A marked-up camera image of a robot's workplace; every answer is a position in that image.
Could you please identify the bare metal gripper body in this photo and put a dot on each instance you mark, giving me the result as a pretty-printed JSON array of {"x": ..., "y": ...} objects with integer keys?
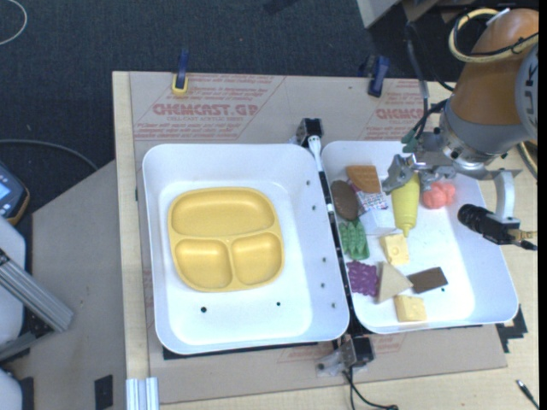
[{"x": 463, "y": 158}]

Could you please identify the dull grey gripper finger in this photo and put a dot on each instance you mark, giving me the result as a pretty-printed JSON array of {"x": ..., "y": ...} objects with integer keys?
[
  {"x": 436, "y": 175},
  {"x": 397, "y": 173}
]

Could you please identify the yellow squeeze bottle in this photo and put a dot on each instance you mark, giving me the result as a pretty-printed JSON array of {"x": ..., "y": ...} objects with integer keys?
[{"x": 405, "y": 205}]

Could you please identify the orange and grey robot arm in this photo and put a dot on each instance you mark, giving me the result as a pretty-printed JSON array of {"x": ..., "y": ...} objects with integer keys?
[{"x": 487, "y": 83}]

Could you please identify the orange lumpy toy food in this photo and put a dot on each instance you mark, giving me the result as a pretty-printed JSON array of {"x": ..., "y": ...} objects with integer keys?
[{"x": 438, "y": 195}]

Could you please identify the white packet with coloured print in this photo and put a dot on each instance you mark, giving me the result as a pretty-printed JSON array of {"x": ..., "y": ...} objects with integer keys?
[{"x": 376, "y": 212}]

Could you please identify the brown oval bread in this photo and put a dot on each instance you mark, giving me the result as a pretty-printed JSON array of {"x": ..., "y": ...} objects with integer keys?
[{"x": 344, "y": 199}]

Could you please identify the thin black and white rod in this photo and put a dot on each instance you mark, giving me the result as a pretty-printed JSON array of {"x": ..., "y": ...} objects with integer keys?
[{"x": 329, "y": 195}]

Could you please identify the yellow cheese cube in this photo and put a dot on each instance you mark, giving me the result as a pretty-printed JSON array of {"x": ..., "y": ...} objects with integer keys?
[{"x": 395, "y": 249}]

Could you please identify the white plastic tray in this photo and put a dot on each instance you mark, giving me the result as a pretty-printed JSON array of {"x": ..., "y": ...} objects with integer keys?
[
  {"x": 239, "y": 327},
  {"x": 453, "y": 250}
]

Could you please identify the green pea pods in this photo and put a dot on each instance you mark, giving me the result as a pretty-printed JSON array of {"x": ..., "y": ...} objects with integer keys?
[{"x": 354, "y": 239}]

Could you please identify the brown rectangular biscuit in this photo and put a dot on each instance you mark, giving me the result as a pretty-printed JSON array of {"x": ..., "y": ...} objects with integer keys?
[{"x": 428, "y": 280}]

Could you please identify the beige triangular sandwich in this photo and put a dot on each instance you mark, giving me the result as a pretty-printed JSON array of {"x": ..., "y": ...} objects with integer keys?
[{"x": 391, "y": 282}]

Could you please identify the purple grapes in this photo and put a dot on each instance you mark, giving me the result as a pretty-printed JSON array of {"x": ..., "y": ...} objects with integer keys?
[{"x": 363, "y": 278}]

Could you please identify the yellow cheese wedge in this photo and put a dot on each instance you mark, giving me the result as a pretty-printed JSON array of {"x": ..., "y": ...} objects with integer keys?
[{"x": 410, "y": 309}]

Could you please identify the brown cardboard board red print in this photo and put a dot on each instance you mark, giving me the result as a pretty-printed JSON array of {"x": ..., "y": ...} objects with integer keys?
[{"x": 256, "y": 113}]

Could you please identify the yellow divided plate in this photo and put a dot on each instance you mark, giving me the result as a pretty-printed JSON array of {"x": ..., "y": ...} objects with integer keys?
[{"x": 222, "y": 212}]

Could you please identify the black cylinder on white bracket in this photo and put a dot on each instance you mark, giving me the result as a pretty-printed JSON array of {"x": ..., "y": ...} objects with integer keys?
[{"x": 483, "y": 220}]

